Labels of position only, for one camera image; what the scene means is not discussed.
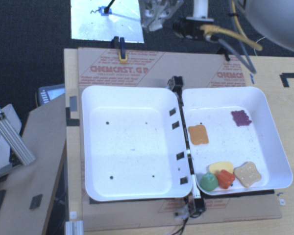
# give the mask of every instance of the yellow cable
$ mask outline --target yellow cable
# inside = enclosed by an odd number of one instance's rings
[[[232,7],[232,11],[234,14],[236,14],[236,8],[235,8],[235,3],[233,0],[231,0],[231,7]],[[243,28],[239,22],[239,19],[237,17],[237,15],[233,16],[233,19],[234,19],[234,23],[236,25],[236,28],[238,30],[238,32],[243,36],[245,37],[246,39],[248,39],[248,37],[246,36],[245,32],[243,31]]]
[[[212,35],[212,34],[221,33],[221,34],[228,35],[230,37],[236,38],[238,40],[241,40],[242,42],[248,44],[253,49],[256,49],[258,51],[261,51],[263,49],[263,47],[261,45],[259,45],[256,42],[250,40],[249,38],[245,38],[242,35],[234,32],[232,30],[221,28],[221,27],[219,27],[217,25],[203,24],[200,27],[200,30],[204,31],[204,36],[209,36],[209,35]]]

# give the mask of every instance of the wooden table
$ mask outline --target wooden table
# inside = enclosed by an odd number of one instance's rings
[[[245,83],[247,86],[258,87],[265,93],[294,176],[294,79],[288,78],[287,82],[289,87],[284,87],[280,77],[283,73],[294,73],[294,58],[251,57],[251,59],[257,69],[257,75],[254,76],[253,84],[248,70],[242,68]],[[79,95],[77,49],[65,50],[65,86],[66,107],[69,107],[70,97]],[[78,110],[71,112],[71,118],[79,118]],[[79,127],[67,127],[67,157],[69,211],[76,212],[75,217],[71,216],[71,221],[77,221],[82,220],[83,211],[80,190],[81,164]],[[281,219],[187,225],[184,234],[294,234],[294,179],[290,187],[276,190],[276,193],[279,192],[283,194],[280,194],[277,198],[283,199],[286,203],[281,206]],[[176,229],[176,227],[170,226],[85,232],[85,234],[171,234]]]

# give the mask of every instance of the brown toy food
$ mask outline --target brown toy food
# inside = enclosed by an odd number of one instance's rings
[[[247,162],[244,165],[235,168],[234,175],[246,188],[261,180],[261,175],[253,162]]]
[[[204,125],[199,124],[196,126],[190,126],[188,131],[191,135],[191,142],[194,145],[199,145],[201,143],[207,144],[209,143],[207,131]]]

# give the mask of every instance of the empty white tray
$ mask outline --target empty white tray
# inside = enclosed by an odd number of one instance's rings
[[[192,188],[176,95],[164,88],[90,86],[82,93],[85,185],[98,201],[176,198]],[[238,180],[210,195],[285,188],[293,176],[264,94],[254,87],[183,91],[188,126],[205,125],[209,143],[190,150],[198,181],[208,166],[252,161],[262,180]],[[231,111],[252,123],[237,126]]]

